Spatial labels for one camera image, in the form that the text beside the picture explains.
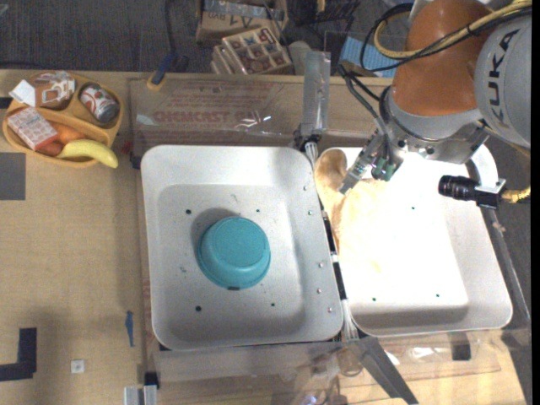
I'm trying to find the teal bowl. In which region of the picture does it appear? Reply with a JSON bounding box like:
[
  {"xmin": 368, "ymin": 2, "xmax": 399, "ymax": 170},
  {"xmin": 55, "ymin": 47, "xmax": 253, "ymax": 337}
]
[{"xmin": 196, "ymin": 215, "xmax": 273, "ymax": 292}]

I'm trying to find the brown cardboard board red print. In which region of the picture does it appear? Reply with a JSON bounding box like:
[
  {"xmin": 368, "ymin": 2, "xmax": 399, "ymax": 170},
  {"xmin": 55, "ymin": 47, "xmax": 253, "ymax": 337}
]
[{"xmin": 127, "ymin": 73, "xmax": 522, "ymax": 396}]

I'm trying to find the brown and white carton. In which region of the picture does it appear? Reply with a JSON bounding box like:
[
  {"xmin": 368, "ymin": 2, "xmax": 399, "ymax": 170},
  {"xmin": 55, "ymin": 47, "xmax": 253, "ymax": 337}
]
[{"xmin": 8, "ymin": 70, "xmax": 77, "ymax": 111}]

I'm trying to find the yellow banana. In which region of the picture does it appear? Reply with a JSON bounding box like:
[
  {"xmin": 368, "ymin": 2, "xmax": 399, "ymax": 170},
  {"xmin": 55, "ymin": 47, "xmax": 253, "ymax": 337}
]
[{"xmin": 55, "ymin": 138, "xmax": 120, "ymax": 170}]

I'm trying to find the red and white can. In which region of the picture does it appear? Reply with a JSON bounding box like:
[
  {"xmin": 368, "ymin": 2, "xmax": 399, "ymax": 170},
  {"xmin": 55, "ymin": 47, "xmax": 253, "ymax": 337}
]
[{"xmin": 78, "ymin": 83, "xmax": 121, "ymax": 124}]

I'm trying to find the orange carrot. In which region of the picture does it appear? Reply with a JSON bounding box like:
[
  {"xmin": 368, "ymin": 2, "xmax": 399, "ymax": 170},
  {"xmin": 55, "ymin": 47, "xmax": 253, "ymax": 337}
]
[{"xmin": 36, "ymin": 121, "xmax": 88, "ymax": 157}]

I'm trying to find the orange divided plate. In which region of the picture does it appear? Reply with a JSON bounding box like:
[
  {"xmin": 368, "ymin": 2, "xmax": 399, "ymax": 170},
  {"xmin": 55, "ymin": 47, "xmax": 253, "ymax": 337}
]
[{"xmin": 2, "ymin": 71, "xmax": 125, "ymax": 170}]

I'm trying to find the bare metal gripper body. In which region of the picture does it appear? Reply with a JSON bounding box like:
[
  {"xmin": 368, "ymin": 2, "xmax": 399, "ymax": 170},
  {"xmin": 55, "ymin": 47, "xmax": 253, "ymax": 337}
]
[{"xmin": 390, "ymin": 124, "xmax": 493, "ymax": 165}]

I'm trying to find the white plastic tray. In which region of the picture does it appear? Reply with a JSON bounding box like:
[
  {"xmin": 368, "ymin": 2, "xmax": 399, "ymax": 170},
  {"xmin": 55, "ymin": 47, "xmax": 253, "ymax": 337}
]
[
  {"xmin": 140, "ymin": 143, "xmax": 345, "ymax": 351},
  {"xmin": 314, "ymin": 146, "xmax": 515, "ymax": 338}
]

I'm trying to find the black cylinder on white bracket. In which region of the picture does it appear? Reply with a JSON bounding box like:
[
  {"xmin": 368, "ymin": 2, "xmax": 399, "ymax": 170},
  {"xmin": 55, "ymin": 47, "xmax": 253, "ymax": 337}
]
[{"xmin": 437, "ymin": 144, "xmax": 508, "ymax": 209}]

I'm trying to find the pink and white carton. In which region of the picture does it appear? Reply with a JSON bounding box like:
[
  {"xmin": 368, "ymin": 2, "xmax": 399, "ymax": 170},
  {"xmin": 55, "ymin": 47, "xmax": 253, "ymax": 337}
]
[{"xmin": 6, "ymin": 106, "xmax": 60, "ymax": 152}]

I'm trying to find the black block with thin wires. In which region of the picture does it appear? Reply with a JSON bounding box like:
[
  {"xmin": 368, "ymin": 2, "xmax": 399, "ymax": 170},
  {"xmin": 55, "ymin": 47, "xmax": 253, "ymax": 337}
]
[{"xmin": 294, "ymin": 122, "xmax": 325, "ymax": 151}]

